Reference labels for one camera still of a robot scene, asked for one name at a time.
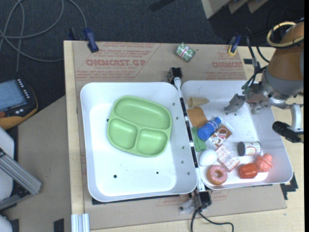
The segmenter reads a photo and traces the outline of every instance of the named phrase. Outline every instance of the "ice cream cone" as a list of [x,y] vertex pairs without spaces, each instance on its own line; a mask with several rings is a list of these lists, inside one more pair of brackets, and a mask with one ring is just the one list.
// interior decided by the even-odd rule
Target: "ice cream cone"
[[203,104],[208,103],[209,100],[203,97],[190,97],[188,100],[188,106],[189,107],[196,107],[196,106],[201,106]]

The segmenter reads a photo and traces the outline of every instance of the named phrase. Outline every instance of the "pink toy fruit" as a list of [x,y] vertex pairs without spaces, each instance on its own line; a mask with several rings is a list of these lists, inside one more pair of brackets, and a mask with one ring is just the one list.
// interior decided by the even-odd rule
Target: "pink toy fruit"
[[271,161],[272,156],[268,153],[258,156],[255,162],[258,172],[268,172],[274,166]]

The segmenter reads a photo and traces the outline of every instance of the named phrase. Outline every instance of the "bottle cap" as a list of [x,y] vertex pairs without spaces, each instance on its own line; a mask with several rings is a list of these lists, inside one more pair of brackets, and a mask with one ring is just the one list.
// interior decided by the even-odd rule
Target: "bottle cap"
[[216,121],[217,124],[220,124],[222,122],[222,119],[220,117],[214,118],[214,121]]

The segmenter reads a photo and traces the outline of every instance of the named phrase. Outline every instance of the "hole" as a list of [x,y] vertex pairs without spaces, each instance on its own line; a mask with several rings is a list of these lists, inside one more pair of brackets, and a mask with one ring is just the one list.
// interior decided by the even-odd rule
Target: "hole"
[[218,170],[215,172],[215,175],[216,175],[218,178],[220,178],[220,177],[223,176],[222,172],[221,172],[221,171],[218,171]]

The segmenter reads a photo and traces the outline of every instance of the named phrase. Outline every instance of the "screen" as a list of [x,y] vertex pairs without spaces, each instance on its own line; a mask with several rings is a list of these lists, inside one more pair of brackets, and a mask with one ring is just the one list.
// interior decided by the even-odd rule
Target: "screen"
[[27,101],[15,80],[0,83],[0,111],[24,104]]

